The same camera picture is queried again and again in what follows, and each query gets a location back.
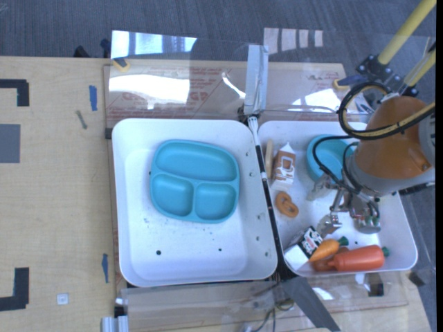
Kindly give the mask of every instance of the brown pretzel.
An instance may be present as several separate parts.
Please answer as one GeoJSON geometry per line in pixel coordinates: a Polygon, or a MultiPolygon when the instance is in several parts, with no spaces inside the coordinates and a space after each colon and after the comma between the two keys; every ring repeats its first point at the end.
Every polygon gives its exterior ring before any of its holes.
{"type": "Polygon", "coordinates": [[[292,203],[292,199],[286,192],[279,192],[275,198],[275,205],[277,209],[290,218],[295,218],[298,215],[298,207],[292,203]]]}

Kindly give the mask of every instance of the wooden tabletop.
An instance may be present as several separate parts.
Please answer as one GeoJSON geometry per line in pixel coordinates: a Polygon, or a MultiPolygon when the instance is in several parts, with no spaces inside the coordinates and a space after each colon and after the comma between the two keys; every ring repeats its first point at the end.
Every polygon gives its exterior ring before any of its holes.
{"type": "MultiPolygon", "coordinates": [[[[5,331],[99,331],[102,317],[114,315],[103,80],[108,64],[93,58],[0,57],[0,79],[26,80],[30,101],[18,107],[17,91],[0,88],[0,125],[19,125],[20,133],[19,162],[0,163],[0,307],[16,301],[26,284],[17,280],[16,268],[27,268],[29,276],[24,308],[0,311],[5,331]]],[[[406,303],[335,312],[343,331],[430,331],[417,288],[406,272],[398,274],[406,303]]],[[[312,331],[309,323],[286,314],[276,326],[312,331]]]]}

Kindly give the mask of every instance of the yellow pole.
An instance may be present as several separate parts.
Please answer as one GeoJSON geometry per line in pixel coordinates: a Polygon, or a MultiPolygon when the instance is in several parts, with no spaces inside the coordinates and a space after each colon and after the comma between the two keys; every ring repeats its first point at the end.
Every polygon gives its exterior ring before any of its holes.
{"type": "Polygon", "coordinates": [[[405,76],[404,83],[408,86],[414,86],[418,83],[424,74],[435,64],[435,54],[437,49],[434,48],[432,52],[426,56],[426,61],[423,64],[423,59],[405,76]]]}
{"type": "Polygon", "coordinates": [[[378,56],[377,59],[380,64],[387,65],[390,62],[410,35],[417,29],[418,25],[421,24],[428,13],[434,8],[436,3],[437,0],[422,0],[418,4],[413,13],[378,56]]]}

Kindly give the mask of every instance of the orange carrot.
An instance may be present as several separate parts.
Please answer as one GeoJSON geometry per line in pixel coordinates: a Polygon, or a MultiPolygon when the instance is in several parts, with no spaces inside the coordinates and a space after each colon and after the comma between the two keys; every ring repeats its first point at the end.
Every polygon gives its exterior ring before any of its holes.
{"type": "Polygon", "coordinates": [[[388,249],[378,245],[356,248],[348,252],[337,253],[328,265],[339,272],[377,269],[384,265],[388,249]]]}
{"type": "MultiPolygon", "coordinates": [[[[337,253],[347,252],[349,251],[349,248],[346,246],[340,246],[337,253]]],[[[312,268],[316,270],[317,272],[324,272],[328,270],[336,270],[335,267],[331,267],[328,262],[332,261],[334,259],[334,255],[328,256],[323,259],[319,259],[318,261],[312,262],[312,268]]]]}
{"type": "Polygon", "coordinates": [[[319,247],[314,251],[311,258],[309,258],[310,262],[318,261],[319,259],[326,258],[330,255],[334,255],[337,253],[340,246],[347,246],[349,242],[346,237],[341,237],[339,240],[334,239],[326,239],[321,242],[319,247]]]}

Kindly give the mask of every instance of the gray square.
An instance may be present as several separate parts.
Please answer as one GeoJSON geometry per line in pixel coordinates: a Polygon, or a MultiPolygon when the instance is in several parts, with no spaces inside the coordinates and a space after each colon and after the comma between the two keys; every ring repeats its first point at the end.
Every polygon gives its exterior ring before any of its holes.
{"type": "Polygon", "coordinates": [[[20,124],[0,124],[0,163],[20,163],[20,124]]]}

